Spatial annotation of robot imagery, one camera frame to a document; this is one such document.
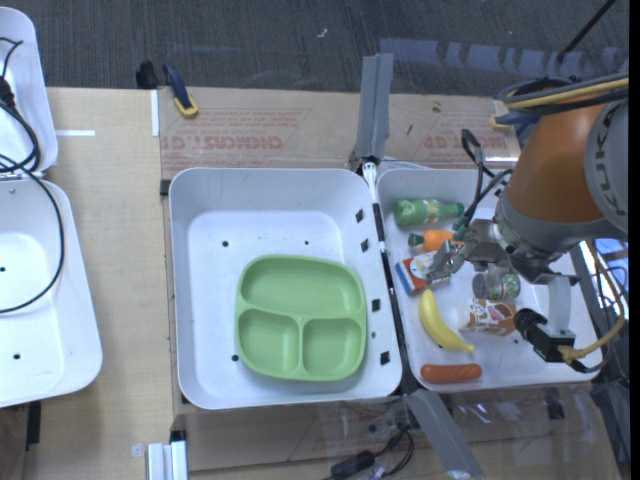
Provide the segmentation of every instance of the toy sausage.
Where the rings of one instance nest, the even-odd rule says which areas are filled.
[[[423,364],[420,375],[427,382],[461,382],[477,379],[482,375],[482,367],[477,363],[465,364]]]

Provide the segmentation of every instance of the green plate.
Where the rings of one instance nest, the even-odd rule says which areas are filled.
[[[238,283],[236,345],[244,363],[263,375],[339,380],[362,362],[366,316],[362,282],[345,265],[261,256]]]

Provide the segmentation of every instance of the white container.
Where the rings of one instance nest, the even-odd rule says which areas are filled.
[[[41,179],[58,150],[33,23],[15,9],[0,7],[0,37],[23,41],[12,53],[5,77],[18,110],[38,137],[42,160],[34,175]],[[0,41],[0,74],[10,47]],[[0,131],[1,154],[18,161],[28,155],[27,134],[1,109]],[[69,199],[53,183],[42,183],[60,211],[64,261],[57,281],[41,298],[23,309],[0,313],[0,408],[80,390],[102,365]],[[59,259],[59,222],[46,192],[26,174],[0,174],[0,311],[27,302],[45,288]]]
[[[395,169],[379,177],[378,196],[386,247],[393,265],[409,256],[408,235],[399,229],[393,204],[401,198],[437,197],[471,202],[475,170]],[[378,246],[372,197],[364,179],[341,169],[196,168],[181,172],[169,190],[174,258],[177,369],[185,397],[204,409],[230,409],[302,402],[370,399],[391,394],[399,385],[399,359],[388,284]],[[490,218],[496,199],[487,196],[476,217]],[[362,211],[362,220],[356,215]],[[440,223],[441,227],[451,222]],[[362,243],[368,249],[362,251]],[[361,278],[367,299],[368,340],[356,374],[339,382],[300,382],[269,378],[237,359],[234,343],[235,293],[242,269],[265,254],[302,254],[342,262]],[[574,273],[565,256],[554,265]],[[459,308],[472,297],[474,271],[465,264],[447,285],[434,288],[442,316],[454,329]],[[393,271],[411,373],[439,392],[543,383],[580,382],[565,364],[545,363],[515,332],[509,337],[465,333],[472,354],[440,349],[417,315],[418,296],[409,296]],[[372,311],[372,300],[380,309]],[[546,288],[525,284],[516,299],[548,314]],[[592,343],[595,332],[580,288],[572,288],[570,328],[576,346]],[[388,362],[381,357],[388,355]],[[590,366],[599,352],[585,359]],[[465,383],[429,385],[422,364],[477,362],[482,376]]]

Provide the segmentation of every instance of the yellow cable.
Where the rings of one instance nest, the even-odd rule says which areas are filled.
[[[539,98],[531,98],[528,100],[514,101],[513,103],[504,102],[509,108],[528,108],[535,107],[537,105],[546,105],[549,103],[559,103],[569,98],[576,98],[578,96],[584,96],[585,94],[593,94],[600,91],[608,91],[611,89],[619,89],[621,87],[629,86],[629,77],[621,78],[619,80],[613,80],[611,82],[605,82],[601,84],[590,85],[587,87],[581,87],[580,89],[572,89],[563,91],[557,94],[550,94],[548,96],[541,96]]]
[[[593,260],[596,264],[596,270],[598,272],[605,273],[604,278],[606,279],[607,284],[609,285],[609,288],[613,292],[613,296],[615,297],[616,303],[618,304],[618,308],[620,309],[620,315],[618,316],[618,320],[616,320],[616,323],[614,324],[614,326],[611,329],[609,329],[599,340],[595,341],[588,347],[575,349],[567,345],[558,346],[558,351],[560,352],[560,354],[562,354],[562,358],[568,364],[572,363],[577,359],[582,359],[587,354],[590,354],[594,350],[605,345],[611,338],[613,338],[618,333],[618,331],[620,331],[620,329],[622,329],[622,326],[624,325],[624,312],[622,310],[622,300],[620,299],[620,294],[618,292],[618,289],[613,286],[613,282],[611,281],[611,278],[609,277],[609,275],[606,274],[605,272],[606,269],[602,264],[602,262],[600,261],[598,252],[596,251],[593,244],[591,242],[587,242],[587,247],[589,248],[589,252],[593,256]]]

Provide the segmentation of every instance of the green bottle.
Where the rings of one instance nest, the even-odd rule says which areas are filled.
[[[459,217],[464,213],[462,203],[447,203],[440,199],[399,199],[393,208],[398,226],[433,224],[440,219]]]

